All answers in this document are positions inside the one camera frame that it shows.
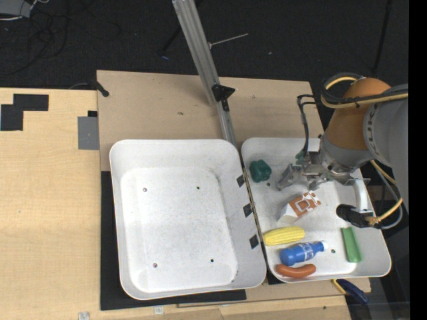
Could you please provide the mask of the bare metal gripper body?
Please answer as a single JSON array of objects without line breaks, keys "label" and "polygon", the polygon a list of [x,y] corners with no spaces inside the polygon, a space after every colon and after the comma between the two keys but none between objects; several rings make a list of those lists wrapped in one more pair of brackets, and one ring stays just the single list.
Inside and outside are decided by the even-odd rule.
[{"label": "bare metal gripper body", "polygon": [[337,181],[342,185],[350,184],[354,178],[351,174],[360,166],[356,156],[332,157],[327,151],[300,151],[299,164],[301,174],[308,179],[326,175],[329,181]]}]

